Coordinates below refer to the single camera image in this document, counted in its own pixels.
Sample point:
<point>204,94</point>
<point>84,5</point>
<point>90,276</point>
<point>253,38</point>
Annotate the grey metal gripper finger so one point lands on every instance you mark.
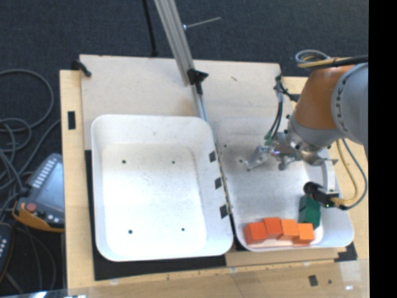
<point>259,155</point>
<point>285,163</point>

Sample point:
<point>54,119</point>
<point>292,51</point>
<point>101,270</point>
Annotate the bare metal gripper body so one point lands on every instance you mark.
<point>287,149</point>

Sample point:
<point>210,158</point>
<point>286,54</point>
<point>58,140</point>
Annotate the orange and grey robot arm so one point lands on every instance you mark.
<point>322,104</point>

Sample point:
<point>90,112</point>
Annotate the white plastic tray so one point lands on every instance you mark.
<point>273,194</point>
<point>155,191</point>

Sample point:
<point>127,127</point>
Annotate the green cube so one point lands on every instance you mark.
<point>309,212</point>

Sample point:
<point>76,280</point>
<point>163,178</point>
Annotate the orange cube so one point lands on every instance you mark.
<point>290,228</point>
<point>305,232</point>
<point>273,226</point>
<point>255,232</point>

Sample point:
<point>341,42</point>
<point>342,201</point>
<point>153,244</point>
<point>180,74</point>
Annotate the pale wooden board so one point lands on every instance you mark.
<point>139,88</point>

